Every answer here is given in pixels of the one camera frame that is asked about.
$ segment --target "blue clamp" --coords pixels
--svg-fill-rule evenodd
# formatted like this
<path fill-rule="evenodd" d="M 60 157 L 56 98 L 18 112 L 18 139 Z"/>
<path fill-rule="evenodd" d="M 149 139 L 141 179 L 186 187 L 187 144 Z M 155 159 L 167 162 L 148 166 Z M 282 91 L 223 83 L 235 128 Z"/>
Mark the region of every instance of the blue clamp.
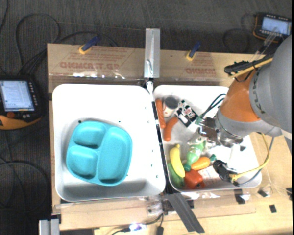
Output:
<path fill-rule="evenodd" d="M 197 43 L 195 44 L 195 46 L 193 47 L 193 49 L 190 50 L 189 52 L 187 52 L 186 58 L 187 58 L 188 60 L 192 61 L 192 60 L 194 59 L 194 57 L 195 57 L 195 53 L 196 53 L 196 51 L 198 51 L 199 48 L 200 48 L 200 42 L 197 42 Z"/>
<path fill-rule="evenodd" d="M 79 52 L 83 55 L 85 55 L 93 45 L 96 45 L 100 41 L 100 36 L 95 36 L 91 40 L 89 40 L 86 44 L 82 45 L 79 48 Z"/>

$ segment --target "blue tray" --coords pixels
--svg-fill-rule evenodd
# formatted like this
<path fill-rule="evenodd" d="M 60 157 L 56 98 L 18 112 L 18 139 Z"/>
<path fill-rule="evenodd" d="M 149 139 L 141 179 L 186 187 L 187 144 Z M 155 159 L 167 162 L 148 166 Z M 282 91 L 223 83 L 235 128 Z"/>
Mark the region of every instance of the blue tray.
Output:
<path fill-rule="evenodd" d="M 98 121 L 80 123 L 73 131 L 67 150 L 69 172 L 89 183 L 120 184 L 132 158 L 132 138 L 123 129 Z"/>

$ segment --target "yellow banana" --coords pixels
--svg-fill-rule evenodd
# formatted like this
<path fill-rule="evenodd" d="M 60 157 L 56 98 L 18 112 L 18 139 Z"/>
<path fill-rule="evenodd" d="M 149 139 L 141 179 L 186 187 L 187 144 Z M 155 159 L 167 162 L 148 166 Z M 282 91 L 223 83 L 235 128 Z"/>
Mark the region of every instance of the yellow banana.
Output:
<path fill-rule="evenodd" d="M 172 167 L 177 175 L 179 175 L 181 178 L 185 177 L 185 170 L 180 158 L 180 145 L 176 144 L 175 147 L 173 147 L 170 150 L 170 160 Z"/>

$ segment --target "black floor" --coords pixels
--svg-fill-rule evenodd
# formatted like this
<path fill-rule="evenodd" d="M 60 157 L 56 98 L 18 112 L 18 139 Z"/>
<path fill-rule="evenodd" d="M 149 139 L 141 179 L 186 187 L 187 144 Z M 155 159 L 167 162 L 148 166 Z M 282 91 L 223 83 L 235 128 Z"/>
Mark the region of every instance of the black floor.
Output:
<path fill-rule="evenodd" d="M 0 0 L 0 75 L 31 74 L 45 102 L 35 125 L 0 130 L 0 235 L 36 235 L 51 212 L 47 43 L 82 44 L 93 33 L 65 37 L 91 31 L 144 48 L 145 29 L 159 28 L 161 49 L 201 41 L 201 51 L 254 53 L 263 43 L 252 36 L 259 11 L 292 18 L 292 0 Z"/>

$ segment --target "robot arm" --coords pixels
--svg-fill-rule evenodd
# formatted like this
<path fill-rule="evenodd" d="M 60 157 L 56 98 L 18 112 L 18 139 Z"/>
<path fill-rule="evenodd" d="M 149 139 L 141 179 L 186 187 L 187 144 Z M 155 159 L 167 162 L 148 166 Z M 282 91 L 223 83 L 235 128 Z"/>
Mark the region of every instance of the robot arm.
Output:
<path fill-rule="evenodd" d="M 282 42 L 271 63 L 243 77 L 231 84 L 215 116 L 218 141 L 240 143 L 252 132 L 283 134 L 292 153 L 292 36 Z"/>

